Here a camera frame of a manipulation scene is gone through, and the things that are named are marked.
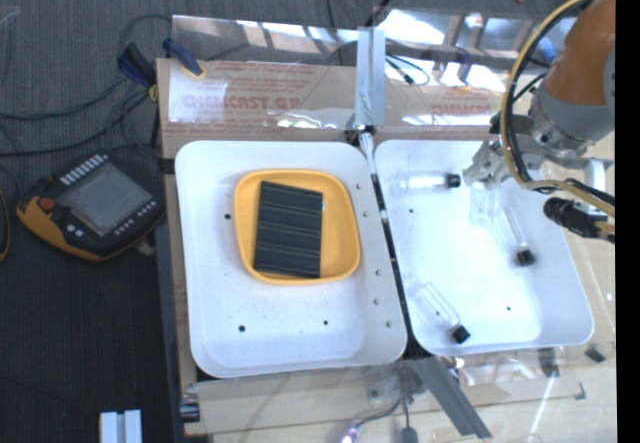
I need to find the brown cardboard board red print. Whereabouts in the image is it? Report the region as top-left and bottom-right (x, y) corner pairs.
(155, 58), (617, 437)

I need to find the black striped flat packet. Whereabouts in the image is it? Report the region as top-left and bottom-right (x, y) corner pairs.
(252, 180), (325, 280)

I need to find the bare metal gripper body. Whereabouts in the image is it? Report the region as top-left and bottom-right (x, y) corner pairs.
(492, 123), (592, 168)

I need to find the black cylinder on white bracket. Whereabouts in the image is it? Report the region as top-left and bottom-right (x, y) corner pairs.
(543, 158), (610, 240)

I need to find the yellow plate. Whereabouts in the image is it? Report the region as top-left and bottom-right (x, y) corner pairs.
(233, 169), (362, 286)

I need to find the white plastic tray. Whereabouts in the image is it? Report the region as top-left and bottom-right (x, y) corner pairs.
(173, 139), (409, 380)
(373, 138), (596, 358)

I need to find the clear plastic bottle black cap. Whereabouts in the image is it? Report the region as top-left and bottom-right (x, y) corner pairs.
(409, 280), (472, 346)
(499, 205), (537, 268)
(397, 170), (462, 193)

